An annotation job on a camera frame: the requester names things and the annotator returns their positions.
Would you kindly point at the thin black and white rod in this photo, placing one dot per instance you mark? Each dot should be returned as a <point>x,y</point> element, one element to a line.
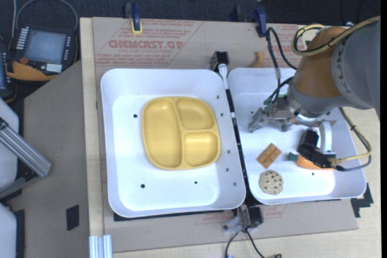
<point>239,142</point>

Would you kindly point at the tan chocolate chip cookie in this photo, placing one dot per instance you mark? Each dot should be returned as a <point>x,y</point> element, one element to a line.
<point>271,182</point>

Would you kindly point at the yellow divided plate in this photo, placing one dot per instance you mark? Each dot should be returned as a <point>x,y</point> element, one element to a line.
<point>163,133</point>

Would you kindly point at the orange carrot with green top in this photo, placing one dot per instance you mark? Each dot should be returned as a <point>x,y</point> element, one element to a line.
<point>303,162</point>

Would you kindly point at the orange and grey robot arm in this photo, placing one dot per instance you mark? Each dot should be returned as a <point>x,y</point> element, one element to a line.
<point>347,69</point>

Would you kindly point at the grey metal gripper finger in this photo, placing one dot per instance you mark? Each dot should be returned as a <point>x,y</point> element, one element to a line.
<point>285,127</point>
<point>257,122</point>

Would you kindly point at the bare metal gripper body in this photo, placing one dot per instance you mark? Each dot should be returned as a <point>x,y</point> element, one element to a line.
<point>282,110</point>

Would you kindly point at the brown cardboard board red print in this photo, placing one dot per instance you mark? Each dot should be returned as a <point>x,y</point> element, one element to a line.
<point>151,48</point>

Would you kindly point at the black cylinder on white bracket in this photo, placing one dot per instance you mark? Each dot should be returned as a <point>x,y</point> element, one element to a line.
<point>316,154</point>

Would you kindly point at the brown rectangular biscuit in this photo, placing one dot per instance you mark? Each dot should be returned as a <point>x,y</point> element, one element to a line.
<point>268,155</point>

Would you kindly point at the tan toy food piece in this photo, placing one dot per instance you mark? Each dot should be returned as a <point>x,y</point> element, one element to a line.
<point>258,59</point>

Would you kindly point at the white plastic tray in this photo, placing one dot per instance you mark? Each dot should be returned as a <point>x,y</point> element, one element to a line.
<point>302,187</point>
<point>127,160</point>

